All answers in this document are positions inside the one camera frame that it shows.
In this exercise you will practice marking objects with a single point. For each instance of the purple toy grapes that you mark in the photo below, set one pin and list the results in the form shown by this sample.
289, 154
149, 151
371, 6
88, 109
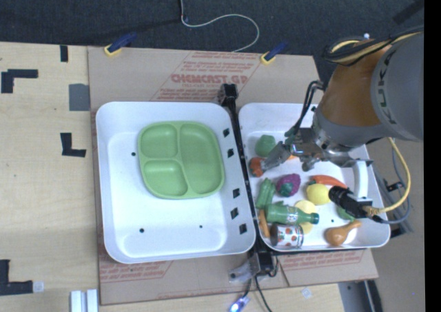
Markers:
288, 185

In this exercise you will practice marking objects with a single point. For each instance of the orange toy tomato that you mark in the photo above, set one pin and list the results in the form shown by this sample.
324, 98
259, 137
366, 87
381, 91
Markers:
255, 167

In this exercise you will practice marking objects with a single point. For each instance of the green toy bean bundle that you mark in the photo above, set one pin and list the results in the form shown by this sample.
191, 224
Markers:
265, 193

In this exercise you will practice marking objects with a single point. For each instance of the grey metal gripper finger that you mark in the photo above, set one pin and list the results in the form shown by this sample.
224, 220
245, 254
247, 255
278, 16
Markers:
278, 156
310, 164

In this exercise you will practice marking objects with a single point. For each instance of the brown cardboard board, red print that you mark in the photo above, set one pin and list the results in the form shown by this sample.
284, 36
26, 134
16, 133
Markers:
144, 73

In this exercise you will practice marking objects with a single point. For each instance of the small green toy vegetable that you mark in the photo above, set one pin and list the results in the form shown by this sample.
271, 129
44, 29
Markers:
342, 214

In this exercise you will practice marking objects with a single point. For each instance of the white can with tomato print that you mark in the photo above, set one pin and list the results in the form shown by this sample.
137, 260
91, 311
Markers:
287, 235

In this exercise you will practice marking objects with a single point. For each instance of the yellow toy lemon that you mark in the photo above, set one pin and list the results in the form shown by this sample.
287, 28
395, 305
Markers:
317, 194

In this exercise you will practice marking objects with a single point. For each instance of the brown toy drumstick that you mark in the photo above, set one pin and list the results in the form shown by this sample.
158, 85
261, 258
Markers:
339, 234

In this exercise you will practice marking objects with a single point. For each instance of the black cylinder on white bracket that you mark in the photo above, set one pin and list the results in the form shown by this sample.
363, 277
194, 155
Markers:
348, 200

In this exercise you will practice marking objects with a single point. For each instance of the white plastic tray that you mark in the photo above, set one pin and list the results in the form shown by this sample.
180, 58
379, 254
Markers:
172, 228
272, 121

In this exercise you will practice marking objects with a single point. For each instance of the green plastic bottle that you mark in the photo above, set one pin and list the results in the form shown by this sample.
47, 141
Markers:
284, 213

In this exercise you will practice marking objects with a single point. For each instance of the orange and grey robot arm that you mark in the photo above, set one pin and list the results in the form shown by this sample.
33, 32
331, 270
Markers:
358, 97

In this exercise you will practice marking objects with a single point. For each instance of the orange toy chili pepper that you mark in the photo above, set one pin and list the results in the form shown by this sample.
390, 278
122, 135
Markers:
327, 180

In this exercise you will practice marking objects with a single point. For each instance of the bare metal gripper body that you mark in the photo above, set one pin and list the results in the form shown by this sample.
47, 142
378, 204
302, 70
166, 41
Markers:
310, 147

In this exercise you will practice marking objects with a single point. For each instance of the orange toy carrot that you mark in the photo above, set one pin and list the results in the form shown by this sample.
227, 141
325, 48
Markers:
264, 228

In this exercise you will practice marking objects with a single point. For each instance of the green toy pepper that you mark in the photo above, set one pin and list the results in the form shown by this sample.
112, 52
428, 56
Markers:
264, 145

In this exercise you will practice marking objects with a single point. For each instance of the green divided plate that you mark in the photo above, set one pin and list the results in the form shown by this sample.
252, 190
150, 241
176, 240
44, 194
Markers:
193, 152

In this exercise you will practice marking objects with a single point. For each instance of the thin black rod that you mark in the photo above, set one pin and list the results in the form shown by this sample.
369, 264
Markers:
241, 162

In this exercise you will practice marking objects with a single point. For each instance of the yellow round slice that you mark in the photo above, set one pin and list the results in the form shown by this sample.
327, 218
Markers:
306, 206

